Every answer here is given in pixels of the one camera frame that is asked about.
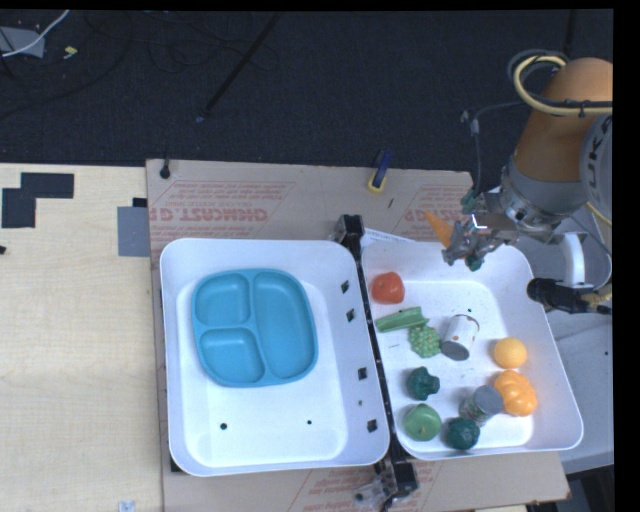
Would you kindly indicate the dark green broccoli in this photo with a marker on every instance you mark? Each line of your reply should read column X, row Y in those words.
column 422, row 384
column 462, row 433

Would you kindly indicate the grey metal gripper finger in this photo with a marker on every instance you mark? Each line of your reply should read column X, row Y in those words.
column 486, row 246
column 456, row 247

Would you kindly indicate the brown cardboard board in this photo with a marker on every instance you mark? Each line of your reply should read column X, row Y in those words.
column 300, row 200

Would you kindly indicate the blue divided plate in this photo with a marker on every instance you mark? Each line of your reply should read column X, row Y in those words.
column 255, row 327

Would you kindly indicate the thin black rod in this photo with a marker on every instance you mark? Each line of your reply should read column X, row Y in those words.
column 376, row 350

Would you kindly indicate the black cylinder on white bracket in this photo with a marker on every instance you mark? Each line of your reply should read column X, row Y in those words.
column 555, row 295

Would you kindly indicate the green grapes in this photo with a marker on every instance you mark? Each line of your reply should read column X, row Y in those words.
column 425, row 342

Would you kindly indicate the white plastic tray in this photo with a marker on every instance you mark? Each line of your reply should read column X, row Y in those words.
column 270, row 430
column 500, row 300

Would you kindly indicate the green apple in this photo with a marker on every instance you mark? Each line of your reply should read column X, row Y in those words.
column 422, row 423

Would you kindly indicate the orange carrot with green top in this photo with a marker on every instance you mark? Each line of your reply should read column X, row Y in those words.
column 440, row 228

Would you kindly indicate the green labelled can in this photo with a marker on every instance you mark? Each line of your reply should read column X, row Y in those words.
column 482, row 404

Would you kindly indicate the green pea pod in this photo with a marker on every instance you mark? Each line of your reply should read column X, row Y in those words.
column 400, row 320

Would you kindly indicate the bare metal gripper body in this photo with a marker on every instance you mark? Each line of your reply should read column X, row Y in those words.
column 515, row 220

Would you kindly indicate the yellow lemon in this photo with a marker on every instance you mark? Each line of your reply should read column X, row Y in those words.
column 510, row 353

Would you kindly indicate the red tomato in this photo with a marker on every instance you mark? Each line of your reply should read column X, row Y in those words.
column 387, row 288

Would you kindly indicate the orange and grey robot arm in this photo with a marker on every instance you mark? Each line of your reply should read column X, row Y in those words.
column 555, row 135

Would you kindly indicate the white can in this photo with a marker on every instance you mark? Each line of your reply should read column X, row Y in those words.
column 461, row 336

